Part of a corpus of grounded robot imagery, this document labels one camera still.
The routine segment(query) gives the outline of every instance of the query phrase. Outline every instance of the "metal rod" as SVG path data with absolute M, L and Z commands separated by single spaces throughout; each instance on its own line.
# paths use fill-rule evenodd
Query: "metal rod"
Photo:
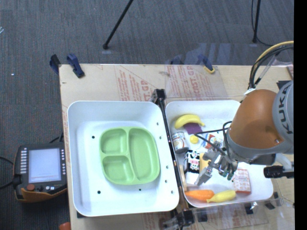
M 103 47 L 104 49 L 108 49 L 108 44 L 109 44 L 109 42 L 111 41 L 111 39 L 112 39 L 112 37 L 113 37 L 115 31 L 117 30 L 117 28 L 118 28 L 120 22 L 121 22 L 122 19 L 124 18 L 126 12 L 128 11 L 130 5 L 132 4 L 132 2 L 133 2 L 133 0 L 129 0 L 127 6 L 125 7 L 125 9 L 124 9 L 124 11 L 123 11 L 123 13 L 121 14 L 121 16 L 120 16 L 119 20 L 117 21 L 115 27 L 113 28 L 113 30 L 112 30 L 112 32 L 111 32 L 109 38 L 108 38 L 108 39 L 106 40 L 106 42 L 102 45 L 102 47 Z
M 257 42 L 257 29 L 258 29 L 258 20 L 259 20 L 260 3 L 261 3 L 261 0 L 258 0 L 258 3 L 257 3 L 257 11 L 256 11 L 256 21 L 255 21 L 255 29 L 254 29 L 253 43 L 256 43 L 256 42 Z

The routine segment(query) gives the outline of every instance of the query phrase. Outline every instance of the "wooden table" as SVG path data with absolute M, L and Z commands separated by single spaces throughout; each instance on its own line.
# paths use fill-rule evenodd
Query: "wooden table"
M 77 78 L 72 66 L 59 68 L 60 92 L 62 102 L 63 131 L 68 178 L 68 194 L 71 227 L 83 229 L 126 229 L 158 230 L 162 223 L 170 219 L 169 212 L 143 213 L 131 215 L 106 216 L 99 218 L 77 217 L 72 198 L 71 161 L 67 125 L 67 110 L 70 104 L 79 100 L 97 101 L 148 101 L 155 89 L 165 89 L 167 98 L 193 96 L 221 97 L 232 96 L 242 99 L 248 87 L 251 66 L 215 66 L 214 74 L 206 72 L 202 66 L 175 65 L 112 65 L 81 64 L 85 76 Z M 261 80 L 258 89 L 264 88 L 278 92 L 276 82 L 291 80 L 286 68 L 271 67 Z M 266 210 L 262 222 L 250 221 L 242 216 L 229 219 L 216 219 L 211 222 L 197 222 L 186 229 L 226 229 L 241 226 L 241 229 L 292 229 L 295 225 L 294 179 L 278 178 L 272 180 L 274 190 L 283 199 L 283 206 Z

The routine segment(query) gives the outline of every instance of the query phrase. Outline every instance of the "green divided plate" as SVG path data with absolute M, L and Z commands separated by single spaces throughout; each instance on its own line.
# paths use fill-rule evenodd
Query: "green divided plate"
M 122 185 L 152 182 L 160 173 L 157 145 L 141 127 L 110 128 L 100 136 L 100 159 L 105 177 Z

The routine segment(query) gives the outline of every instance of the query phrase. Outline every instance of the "orange carrot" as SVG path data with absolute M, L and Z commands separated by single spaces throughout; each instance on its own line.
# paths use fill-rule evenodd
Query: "orange carrot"
M 202 190 L 186 191 L 185 194 L 186 196 L 190 196 L 192 198 L 207 202 L 207 199 L 210 199 L 214 196 L 214 191 L 208 189 L 202 189 Z

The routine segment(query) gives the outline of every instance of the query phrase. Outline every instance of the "toy banana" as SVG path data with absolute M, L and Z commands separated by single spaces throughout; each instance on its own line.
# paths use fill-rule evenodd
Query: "toy banana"
M 182 126 L 184 126 L 185 124 L 188 123 L 197 123 L 201 126 L 204 126 L 205 124 L 201 121 L 200 117 L 195 115 L 195 114 L 184 114 L 182 116 L 180 116 L 176 122 L 175 122 L 175 129 L 178 129 Z
M 236 197 L 235 190 L 226 190 L 220 193 L 216 193 L 212 198 L 207 199 L 207 203 L 209 202 L 224 202 L 228 200 L 232 200 Z

